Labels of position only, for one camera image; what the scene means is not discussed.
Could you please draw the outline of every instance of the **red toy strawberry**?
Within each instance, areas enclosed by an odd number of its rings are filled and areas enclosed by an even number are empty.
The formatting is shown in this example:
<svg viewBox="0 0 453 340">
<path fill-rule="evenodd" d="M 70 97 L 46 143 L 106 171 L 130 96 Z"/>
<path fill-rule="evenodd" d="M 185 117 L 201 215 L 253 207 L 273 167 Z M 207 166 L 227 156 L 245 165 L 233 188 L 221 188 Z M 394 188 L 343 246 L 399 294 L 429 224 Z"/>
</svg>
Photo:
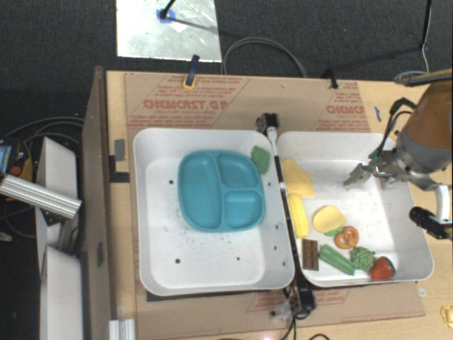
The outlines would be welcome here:
<svg viewBox="0 0 453 340">
<path fill-rule="evenodd" d="M 384 280 L 395 276 L 395 267 L 387 257 L 379 257 L 373 268 L 369 271 L 375 280 Z"/>
</svg>

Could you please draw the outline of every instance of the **corn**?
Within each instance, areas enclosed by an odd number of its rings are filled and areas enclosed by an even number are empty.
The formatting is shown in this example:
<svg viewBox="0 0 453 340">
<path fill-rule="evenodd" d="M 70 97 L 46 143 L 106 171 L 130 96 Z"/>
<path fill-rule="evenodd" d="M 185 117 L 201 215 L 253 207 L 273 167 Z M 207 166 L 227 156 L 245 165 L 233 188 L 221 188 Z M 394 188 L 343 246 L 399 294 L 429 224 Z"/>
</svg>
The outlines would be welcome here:
<svg viewBox="0 0 453 340">
<path fill-rule="evenodd" d="M 309 223 L 306 218 L 304 204 L 297 194 L 288 195 L 289 213 L 292 226 L 297 238 L 305 238 L 309 233 Z"/>
</svg>

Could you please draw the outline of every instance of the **metal sheet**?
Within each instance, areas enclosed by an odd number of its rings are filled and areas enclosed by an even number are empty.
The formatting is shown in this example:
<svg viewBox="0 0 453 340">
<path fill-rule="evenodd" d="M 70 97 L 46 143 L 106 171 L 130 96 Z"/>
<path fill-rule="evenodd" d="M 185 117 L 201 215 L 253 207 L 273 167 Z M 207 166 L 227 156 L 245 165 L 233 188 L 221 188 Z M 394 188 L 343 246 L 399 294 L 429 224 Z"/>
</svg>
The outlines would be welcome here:
<svg viewBox="0 0 453 340">
<path fill-rule="evenodd" d="M 169 1 L 116 0 L 118 56 L 221 62 L 214 0 L 176 0 L 162 21 Z"/>
</svg>

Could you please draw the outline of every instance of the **black carpet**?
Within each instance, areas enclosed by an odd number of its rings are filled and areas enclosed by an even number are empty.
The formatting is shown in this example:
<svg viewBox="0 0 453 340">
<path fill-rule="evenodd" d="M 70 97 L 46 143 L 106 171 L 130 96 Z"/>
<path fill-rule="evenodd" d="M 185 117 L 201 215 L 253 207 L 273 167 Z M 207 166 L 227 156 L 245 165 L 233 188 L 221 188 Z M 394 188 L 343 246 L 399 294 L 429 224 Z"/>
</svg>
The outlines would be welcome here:
<svg viewBox="0 0 453 340">
<path fill-rule="evenodd" d="M 426 0 L 215 0 L 215 4 L 222 53 L 240 38 L 261 36 L 291 50 L 310 77 L 319 77 L 328 67 L 339 79 L 367 80 L 425 70 L 419 44 Z M 431 71 L 452 66 L 452 7 L 453 0 L 432 3 L 426 50 Z M 117 57 L 115 13 L 115 0 L 0 0 L 0 136 L 41 118 L 83 117 L 98 64 L 105 69 L 187 70 L 186 62 Z M 219 69 L 219 64 L 199 66 L 201 73 L 218 74 Z M 229 73 L 298 76 L 285 54 L 266 46 L 232 53 Z M 24 231 L 30 229 L 23 225 Z M 0 231 L 8 231 L 2 222 Z M 34 251 L 30 240 L 15 237 L 11 243 L 0 242 L 0 339 L 38 337 Z"/>
</svg>

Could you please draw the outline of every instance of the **toy pretzel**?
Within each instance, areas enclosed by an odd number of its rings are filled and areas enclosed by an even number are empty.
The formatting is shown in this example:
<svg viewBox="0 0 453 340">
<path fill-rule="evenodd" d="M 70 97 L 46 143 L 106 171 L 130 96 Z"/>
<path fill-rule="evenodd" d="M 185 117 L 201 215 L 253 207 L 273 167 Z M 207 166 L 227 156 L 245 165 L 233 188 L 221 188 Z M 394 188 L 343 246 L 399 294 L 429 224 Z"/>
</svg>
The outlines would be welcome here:
<svg viewBox="0 0 453 340">
<path fill-rule="evenodd" d="M 335 244 L 341 249 L 351 249 L 359 242 L 359 232 L 351 226 L 346 226 L 334 239 Z"/>
</svg>

